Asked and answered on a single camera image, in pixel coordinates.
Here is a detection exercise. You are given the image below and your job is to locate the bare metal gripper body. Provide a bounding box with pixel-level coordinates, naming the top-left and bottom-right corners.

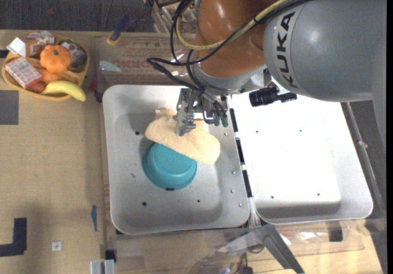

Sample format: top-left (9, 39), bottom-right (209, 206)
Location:
top-left (176, 87), bottom-right (230, 122)

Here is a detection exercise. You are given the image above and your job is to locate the pale yellow bread loaf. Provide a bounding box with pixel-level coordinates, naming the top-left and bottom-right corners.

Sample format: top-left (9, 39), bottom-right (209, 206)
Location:
top-left (144, 108), bottom-right (222, 166)

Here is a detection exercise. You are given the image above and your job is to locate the orange and white packet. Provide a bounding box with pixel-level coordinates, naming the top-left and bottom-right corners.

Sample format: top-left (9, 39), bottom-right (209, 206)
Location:
top-left (20, 30), bottom-right (56, 58)

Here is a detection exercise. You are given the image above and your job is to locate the black cylinder on white bracket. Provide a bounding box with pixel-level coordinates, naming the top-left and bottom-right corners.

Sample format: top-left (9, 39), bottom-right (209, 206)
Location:
top-left (245, 77), bottom-right (298, 108)

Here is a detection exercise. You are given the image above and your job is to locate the yellow divided plate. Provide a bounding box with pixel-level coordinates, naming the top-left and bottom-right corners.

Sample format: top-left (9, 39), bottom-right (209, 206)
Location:
top-left (1, 30), bottom-right (91, 103)

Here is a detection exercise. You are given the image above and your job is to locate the orange pumpkin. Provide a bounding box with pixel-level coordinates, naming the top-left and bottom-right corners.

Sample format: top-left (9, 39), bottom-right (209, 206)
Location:
top-left (39, 44), bottom-right (72, 74)

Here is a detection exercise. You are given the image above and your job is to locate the white plastic tray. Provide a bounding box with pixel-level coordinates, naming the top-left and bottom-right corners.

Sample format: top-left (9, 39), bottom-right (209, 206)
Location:
top-left (229, 91), bottom-right (374, 225)
top-left (102, 84), bottom-right (251, 235)

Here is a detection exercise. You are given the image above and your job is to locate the teal bowl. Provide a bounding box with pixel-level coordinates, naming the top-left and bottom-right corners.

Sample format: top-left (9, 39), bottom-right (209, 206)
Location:
top-left (141, 142), bottom-right (198, 192)

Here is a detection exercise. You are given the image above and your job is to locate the small printed can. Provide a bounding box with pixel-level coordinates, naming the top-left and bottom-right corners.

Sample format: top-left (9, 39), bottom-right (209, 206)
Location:
top-left (59, 39), bottom-right (88, 69)

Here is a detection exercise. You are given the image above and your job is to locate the small white box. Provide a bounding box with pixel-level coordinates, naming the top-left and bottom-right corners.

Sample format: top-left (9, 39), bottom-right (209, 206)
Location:
top-left (6, 36), bottom-right (27, 57)

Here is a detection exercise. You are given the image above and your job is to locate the yellow banana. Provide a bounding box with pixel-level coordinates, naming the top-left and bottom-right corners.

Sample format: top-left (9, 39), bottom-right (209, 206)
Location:
top-left (41, 80), bottom-right (87, 103)

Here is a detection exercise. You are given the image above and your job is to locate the white and red carton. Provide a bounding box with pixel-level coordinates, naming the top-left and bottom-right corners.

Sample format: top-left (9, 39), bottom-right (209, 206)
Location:
top-left (4, 57), bottom-right (43, 90)

